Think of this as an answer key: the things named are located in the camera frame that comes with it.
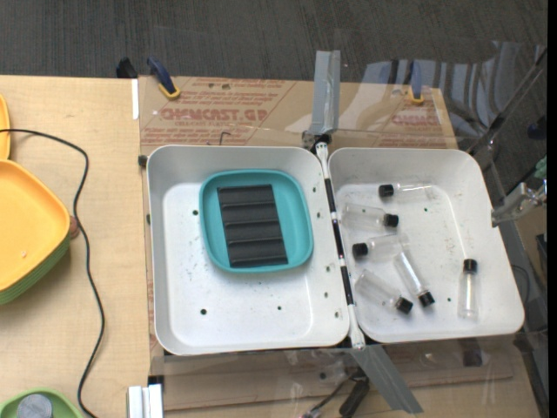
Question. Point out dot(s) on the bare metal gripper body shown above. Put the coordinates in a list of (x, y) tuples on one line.
[(534, 192)]

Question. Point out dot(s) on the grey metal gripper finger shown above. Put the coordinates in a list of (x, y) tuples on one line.
[(507, 207)]

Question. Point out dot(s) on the white plastic tray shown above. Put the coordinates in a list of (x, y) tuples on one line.
[(243, 312), (457, 233)]

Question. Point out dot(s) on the clear bottle with black cap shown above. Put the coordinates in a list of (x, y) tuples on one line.
[(383, 244), (468, 292), (367, 215), (411, 274), (386, 190), (376, 286)]

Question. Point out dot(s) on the thin black and white rod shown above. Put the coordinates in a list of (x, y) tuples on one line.
[(333, 209)]

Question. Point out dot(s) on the teal plate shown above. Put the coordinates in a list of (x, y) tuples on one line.
[(296, 216)]

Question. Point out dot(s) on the black ribbed rectangular insert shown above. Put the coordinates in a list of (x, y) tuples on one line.
[(252, 224)]

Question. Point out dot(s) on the brown cardboard board red print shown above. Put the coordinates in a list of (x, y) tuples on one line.
[(261, 103)]

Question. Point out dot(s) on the small brown round object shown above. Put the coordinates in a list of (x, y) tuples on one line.
[(75, 228)]

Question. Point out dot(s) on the green plate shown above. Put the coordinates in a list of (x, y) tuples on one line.
[(65, 405), (39, 283)]

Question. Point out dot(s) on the yellow plate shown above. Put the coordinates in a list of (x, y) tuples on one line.
[(26, 224)]

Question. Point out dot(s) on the grey can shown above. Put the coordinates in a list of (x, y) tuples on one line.
[(35, 407)]

